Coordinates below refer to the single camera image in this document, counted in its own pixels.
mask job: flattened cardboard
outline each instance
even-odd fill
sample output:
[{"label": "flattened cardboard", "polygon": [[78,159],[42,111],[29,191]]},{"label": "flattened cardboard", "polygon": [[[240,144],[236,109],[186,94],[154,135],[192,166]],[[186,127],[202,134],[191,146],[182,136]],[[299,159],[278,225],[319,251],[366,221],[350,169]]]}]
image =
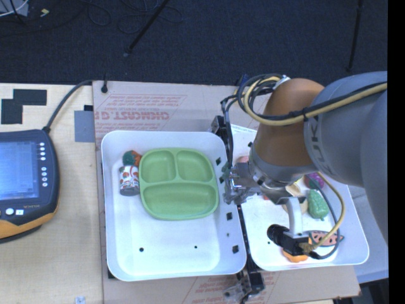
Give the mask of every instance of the flattened cardboard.
[{"label": "flattened cardboard", "polygon": [[[111,81],[107,93],[103,93],[103,84],[93,82],[104,302],[229,303],[223,291],[237,282],[234,275],[141,282],[108,278],[100,145],[112,130],[208,131],[214,117],[222,115],[220,101],[233,94],[236,87]],[[267,99],[258,98],[255,110],[260,112]],[[237,103],[231,107],[230,120],[254,130],[259,126]],[[262,272],[262,276],[266,288],[249,303],[297,303],[360,294],[353,266]]]}]

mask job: green plate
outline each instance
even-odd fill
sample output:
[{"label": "green plate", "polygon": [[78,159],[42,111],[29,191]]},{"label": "green plate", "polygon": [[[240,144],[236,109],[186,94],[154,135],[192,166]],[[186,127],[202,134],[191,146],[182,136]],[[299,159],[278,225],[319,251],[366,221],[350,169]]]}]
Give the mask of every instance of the green plate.
[{"label": "green plate", "polygon": [[187,148],[159,148],[139,164],[140,196],[145,209],[161,220],[190,220],[216,210],[218,185],[204,153]]}]

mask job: white tray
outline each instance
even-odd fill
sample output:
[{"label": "white tray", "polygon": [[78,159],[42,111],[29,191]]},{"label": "white tray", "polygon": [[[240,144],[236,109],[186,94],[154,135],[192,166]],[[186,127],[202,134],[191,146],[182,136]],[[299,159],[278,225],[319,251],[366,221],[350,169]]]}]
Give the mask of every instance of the white tray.
[{"label": "white tray", "polygon": [[[118,169],[124,152],[193,148],[203,152],[218,179],[220,203],[214,213],[194,220],[167,221],[146,212],[140,196],[122,196]],[[236,274],[246,263],[237,207],[223,201],[220,182],[227,155],[209,132],[113,131],[101,143],[106,212],[107,263],[123,281]]]},{"label": "white tray", "polygon": [[[249,154],[250,142],[254,141],[255,132],[235,132],[234,137],[234,161],[240,156]],[[337,251],[329,258],[317,260],[308,258],[303,262],[292,263],[283,254],[281,247],[271,242],[267,237],[267,229],[272,224],[289,227],[289,217],[281,205],[274,205],[270,200],[255,194],[242,204],[247,237],[253,261],[263,270],[278,271],[312,267],[326,267],[336,265],[359,265],[368,259],[369,248],[360,224],[359,217],[351,198],[349,188],[331,178],[328,180],[338,190],[344,199],[346,215],[340,226],[340,234],[343,240]],[[301,191],[305,193],[308,188],[302,180],[298,182]],[[327,186],[323,188],[337,219],[340,217],[341,205],[335,193]],[[328,214],[324,221],[313,219],[308,212],[302,216],[302,229],[304,231],[330,231],[335,225],[332,214]],[[331,246],[318,247],[315,252],[326,255],[332,249]]]}]

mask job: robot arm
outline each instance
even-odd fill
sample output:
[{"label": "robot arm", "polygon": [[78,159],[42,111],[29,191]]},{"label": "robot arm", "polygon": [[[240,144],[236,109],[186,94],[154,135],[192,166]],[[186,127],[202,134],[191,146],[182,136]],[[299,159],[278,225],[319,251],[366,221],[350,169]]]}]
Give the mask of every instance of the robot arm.
[{"label": "robot arm", "polygon": [[240,204],[259,192],[277,203],[304,174],[322,172],[365,189],[387,242],[387,72],[353,75],[326,87],[284,77],[258,115],[248,97],[259,94],[261,80],[272,79],[251,82],[243,98],[243,109],[260,125],[249,161],[226,173],[225,201]]}]

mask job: table surface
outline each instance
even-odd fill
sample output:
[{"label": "table surface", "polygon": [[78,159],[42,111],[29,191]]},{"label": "table surface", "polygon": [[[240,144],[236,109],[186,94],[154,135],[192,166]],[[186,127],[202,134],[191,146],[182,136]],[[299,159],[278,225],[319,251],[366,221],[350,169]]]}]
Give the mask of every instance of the table surface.
[{"label": "table surface", "polygon": [[[46,106],[24,106],[23,124],[0,125],[0,131],[41,129],[71,88],[0,84],[0,99],[12,99],[13,89],[48,91]],[[59,210],[38,231],[0,246],[2,303],[74,303],[78,296],[86,304],[103,303],[96,146],[75,142],[74,127],[74,111],[92,104],[92,86],[83,86],[53,122],[50,136],[61,171]]]}]

